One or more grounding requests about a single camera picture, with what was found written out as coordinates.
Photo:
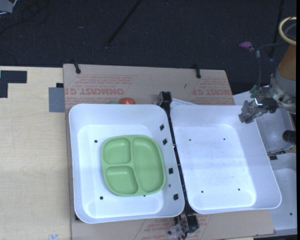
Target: green divided plate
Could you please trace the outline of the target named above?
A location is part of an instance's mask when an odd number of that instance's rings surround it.
[[[145,135],[107,139],[102,145],[101,163],[107,187],[119,196],[153,194],[166,183],[160,147]]]

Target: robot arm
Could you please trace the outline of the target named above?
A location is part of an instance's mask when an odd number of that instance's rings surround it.
[[[259,88],[255,86],[250,91],[252,93],[251,97],[254,99],[250,102],[247,100],[244,102],[241,114],[239,114],[239,119],[242,123],[251,123],[254,118],[260,117],[267,112],[276,112],[277,108],[296,114],[297,42],[284,38],[282,25],[287,19],[281,22],[279,33],[290,45],[275,73],[271,75],[270,85]]]

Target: red tomato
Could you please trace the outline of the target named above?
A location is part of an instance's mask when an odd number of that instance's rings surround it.
[[[136,102],[133,98],[125,97],[125,98],[120,99],[119,104],[136,104]]]

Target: orange object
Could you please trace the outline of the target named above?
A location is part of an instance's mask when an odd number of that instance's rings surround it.
[[[279,73],[287,79],[297,79],[297,45],[290,44],[279,66]]]
[[[124,97],[120,99],[119,104],[136,104],[133,98]]]

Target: dark floor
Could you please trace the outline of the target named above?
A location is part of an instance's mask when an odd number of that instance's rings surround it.
[[[12,13],[0,15],[0,66],[62,67],[73,59],[160,68],[197,64],[225,70],[235,94],[251,89],[259,76],[255,53],[238,44],[284,43],[278,20],[297,16],[297,0],[141,0],[111,39],[137,1],[19,0]],[[269,83],[287,47],[260,50],[262,83]]]

